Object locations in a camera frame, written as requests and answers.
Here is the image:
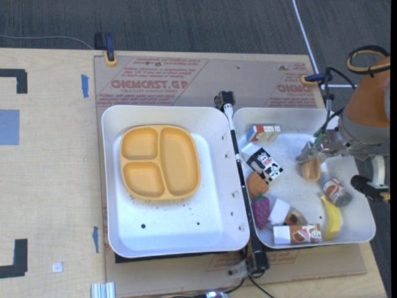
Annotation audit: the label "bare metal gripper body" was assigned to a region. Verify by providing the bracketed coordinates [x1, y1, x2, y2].
[310, 129, 386, 162]

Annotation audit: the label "tan bread piece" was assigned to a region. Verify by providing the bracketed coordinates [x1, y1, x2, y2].
[300, 156, 322, 183]

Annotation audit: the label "orange and white can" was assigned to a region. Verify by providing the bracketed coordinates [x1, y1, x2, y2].
[322, 178, 353, 208]

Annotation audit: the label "white plastic tray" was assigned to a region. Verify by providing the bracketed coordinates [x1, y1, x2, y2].
[101, 104, 251, 259]
[231, 107, 377, 250]

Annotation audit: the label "cow print milk carton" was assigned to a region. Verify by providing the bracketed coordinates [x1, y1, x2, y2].
[241, 142, 284, 185]

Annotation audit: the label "orange and blue carton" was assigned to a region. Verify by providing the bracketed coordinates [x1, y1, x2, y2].
[246, 124, 282, 143]

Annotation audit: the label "orange waffle biscuit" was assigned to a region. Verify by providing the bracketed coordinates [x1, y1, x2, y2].
[246, 171, 270, 199]

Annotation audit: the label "small white carton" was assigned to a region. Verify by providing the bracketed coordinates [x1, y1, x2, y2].
[267, 198, 292, 226]

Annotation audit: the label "yellow banana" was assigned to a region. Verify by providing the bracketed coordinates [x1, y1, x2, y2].
[319, 194, 342, 242]

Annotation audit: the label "brown pizza slice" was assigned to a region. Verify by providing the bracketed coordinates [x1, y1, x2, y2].
[283, 208, 308, 227]

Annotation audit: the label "thin black and white rod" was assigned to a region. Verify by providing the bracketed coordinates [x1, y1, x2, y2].
[223, 103, 264, 255]

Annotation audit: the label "purple grapes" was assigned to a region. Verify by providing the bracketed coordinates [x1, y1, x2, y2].
[251, 192, 270, 231]

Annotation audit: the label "white and orange carton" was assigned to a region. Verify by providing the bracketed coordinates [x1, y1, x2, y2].
[272, 223, 323, 245]

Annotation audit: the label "brown cardboard board red print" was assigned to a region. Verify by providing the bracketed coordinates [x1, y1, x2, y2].
[94, 50, 368, 295]

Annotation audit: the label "orange divided plate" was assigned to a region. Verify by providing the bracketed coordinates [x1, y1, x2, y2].
[118, 124, 202, 202]

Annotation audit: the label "black cylinder on white bracket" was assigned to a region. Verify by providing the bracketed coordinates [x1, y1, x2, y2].
[350, 155, 390, 203]

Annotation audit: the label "black block with thin wires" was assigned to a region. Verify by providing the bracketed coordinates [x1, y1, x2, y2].
[249, 243, 270, 274]
[213, 90, 236, 110]

